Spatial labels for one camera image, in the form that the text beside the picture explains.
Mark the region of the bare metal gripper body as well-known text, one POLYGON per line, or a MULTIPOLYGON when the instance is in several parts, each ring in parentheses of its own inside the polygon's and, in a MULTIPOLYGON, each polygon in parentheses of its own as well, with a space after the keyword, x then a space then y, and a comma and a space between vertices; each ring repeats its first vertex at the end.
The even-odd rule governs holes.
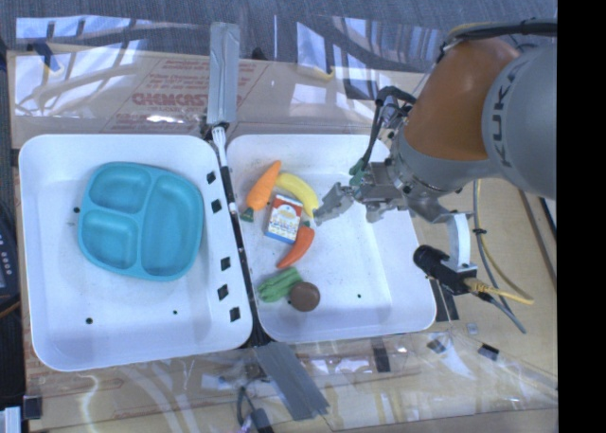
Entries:
POLYGON ((391 161, 371 162, 362 174, 354 198, 367 207, 409 207, 415 186, 412 174, 391 161))

